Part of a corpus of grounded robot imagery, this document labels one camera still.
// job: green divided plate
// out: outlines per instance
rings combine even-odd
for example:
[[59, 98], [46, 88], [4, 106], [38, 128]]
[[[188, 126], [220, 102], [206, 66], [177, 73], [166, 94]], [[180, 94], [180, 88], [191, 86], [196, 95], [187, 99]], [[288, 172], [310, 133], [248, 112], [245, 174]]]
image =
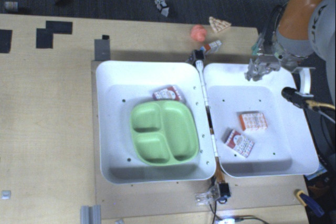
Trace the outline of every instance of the green divided plate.
[[190, 110], [177, 101], [153, 101], [131, 112], [135, 151], [144, 163], [165, 166], [193, 159], [199, 149]]

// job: small metal cylinder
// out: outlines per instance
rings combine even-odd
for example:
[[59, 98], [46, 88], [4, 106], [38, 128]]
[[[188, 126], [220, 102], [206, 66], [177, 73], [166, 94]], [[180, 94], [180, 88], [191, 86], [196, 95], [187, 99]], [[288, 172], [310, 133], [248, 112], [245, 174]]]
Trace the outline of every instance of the small metal cylinder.
[[17, 2], [5, 2], [5, 10], [7, 12], [18, 12], [19, 4]]

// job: black square marker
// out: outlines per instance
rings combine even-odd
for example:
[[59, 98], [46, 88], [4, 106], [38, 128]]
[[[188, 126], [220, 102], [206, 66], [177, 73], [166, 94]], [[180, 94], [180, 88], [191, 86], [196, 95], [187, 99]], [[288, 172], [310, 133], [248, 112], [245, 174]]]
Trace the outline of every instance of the black square marker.
[[53, 31], [50, 29], [36, 29], [36, 48], [52, 49]]
[[46, 21], [46, 28], [54, 34], [72, 34], [72, 22]]
[[0, 30], [0, 54], [8, 54], [12, 43], [12, 30]]

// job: yellow cable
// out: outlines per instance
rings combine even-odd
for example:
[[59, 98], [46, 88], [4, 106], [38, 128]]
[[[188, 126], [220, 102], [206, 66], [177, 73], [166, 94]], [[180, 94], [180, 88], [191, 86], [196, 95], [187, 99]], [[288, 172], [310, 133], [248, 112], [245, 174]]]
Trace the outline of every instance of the yellow cable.
[[315, 106], [322, 106], [324, 108], [330, 108], [332, 110], [335, 110], [335, 106], [332, 104], [327, 104], [327, 103], [320, 103], [316, 102], [314, 100], [306, 100], [306, 103], [308, 104], [309, 107], [313, 108]]

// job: orange ball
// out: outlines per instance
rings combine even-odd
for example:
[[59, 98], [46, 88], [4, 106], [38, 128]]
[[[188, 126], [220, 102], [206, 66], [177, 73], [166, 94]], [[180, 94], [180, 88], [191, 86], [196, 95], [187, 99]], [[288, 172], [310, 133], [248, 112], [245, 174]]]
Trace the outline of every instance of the orange ball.
[[206, 29], [202, 25], [195, 25], [190, 32], [190, 37], [196, 41], [203, 42], [207, 34]]

